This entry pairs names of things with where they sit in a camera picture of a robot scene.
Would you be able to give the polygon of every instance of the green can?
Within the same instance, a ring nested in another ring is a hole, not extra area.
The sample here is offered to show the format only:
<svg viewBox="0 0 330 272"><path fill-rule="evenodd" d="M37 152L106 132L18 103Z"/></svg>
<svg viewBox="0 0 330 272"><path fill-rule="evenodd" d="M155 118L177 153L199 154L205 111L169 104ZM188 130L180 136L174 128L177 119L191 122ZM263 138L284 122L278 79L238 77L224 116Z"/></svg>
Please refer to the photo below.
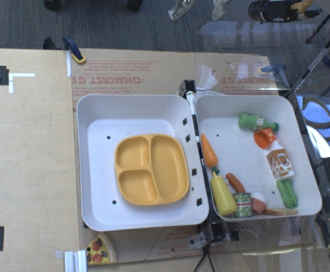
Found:
<svg viewBox="0 0 330 272"><path fill-rule="evenodd" d="M234 217L250 218L253 216L250 193L234 193L233 198L237 204L237 210L234 212Z"/></svg>

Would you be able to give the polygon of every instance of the mustard bottle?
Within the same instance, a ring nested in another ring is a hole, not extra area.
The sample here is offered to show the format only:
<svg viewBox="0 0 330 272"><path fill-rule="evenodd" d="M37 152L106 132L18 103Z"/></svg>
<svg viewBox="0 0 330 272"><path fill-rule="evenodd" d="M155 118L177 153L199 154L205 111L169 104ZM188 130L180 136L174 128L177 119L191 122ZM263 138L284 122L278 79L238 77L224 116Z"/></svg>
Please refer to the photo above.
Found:
<svg viewBox="0 0 330 272"><path fill-rule="evenodd" d="M237 205L226 182L215 172L213 172L212 175L213 177L210 180L210 186L219 214L225 216L234 213L237 210Z"/></svg>
<svg viewBox="0 0 330 272"><path fill-rule="evenodd" d="M247 113L241 113L239 115L238 125L240 127L246 127L253 130L261 130L266 128L271 128L273 131L278 130L278 123L269 122L261 116L249 115Z"/></svg>

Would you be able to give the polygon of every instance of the office chair base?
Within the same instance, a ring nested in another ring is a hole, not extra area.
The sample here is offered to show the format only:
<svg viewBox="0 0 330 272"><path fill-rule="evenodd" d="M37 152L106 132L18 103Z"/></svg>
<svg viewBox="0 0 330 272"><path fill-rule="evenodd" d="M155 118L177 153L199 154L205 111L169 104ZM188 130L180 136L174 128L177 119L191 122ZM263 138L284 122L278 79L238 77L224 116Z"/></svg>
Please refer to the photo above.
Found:
<svg viewBox="0 0 330 272"><path fill-rule="evenodd" d="M137 12L142 4L143 0L128 0L127 2L127 9L132 11L132 12Z"/></svg>
<svg viewBox="0 0 330 272"><path fill-rule="evenodd" d="M44 0L44 5L47 9L57 11L60 8L61 0Z"/></svg>

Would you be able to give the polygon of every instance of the pizza slice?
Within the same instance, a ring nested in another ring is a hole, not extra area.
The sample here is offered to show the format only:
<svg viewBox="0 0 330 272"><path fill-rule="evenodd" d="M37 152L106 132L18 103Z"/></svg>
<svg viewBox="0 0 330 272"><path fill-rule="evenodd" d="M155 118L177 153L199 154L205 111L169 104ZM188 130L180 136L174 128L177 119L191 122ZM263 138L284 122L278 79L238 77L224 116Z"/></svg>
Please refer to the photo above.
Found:
<svg viewBox="0 0 330 272"><path fill-rule="evenodd" d="M86 248L88 266L117 263L115 247L109 237L101 232Z"/></svg>

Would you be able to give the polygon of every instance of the yellow bottle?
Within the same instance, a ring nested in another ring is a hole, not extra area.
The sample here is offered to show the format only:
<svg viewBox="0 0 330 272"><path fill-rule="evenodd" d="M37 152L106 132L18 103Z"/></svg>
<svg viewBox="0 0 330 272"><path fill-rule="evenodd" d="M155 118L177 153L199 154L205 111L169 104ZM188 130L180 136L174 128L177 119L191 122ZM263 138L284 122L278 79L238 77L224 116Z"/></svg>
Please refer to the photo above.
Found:
<svg viewBox="0 0 330 272"><path fill-rule="evenodd" d="M226 182L215 172L213 172L212 175L210 186L219 214L225 216L234 213L237 210L237 204Z"/></svg>

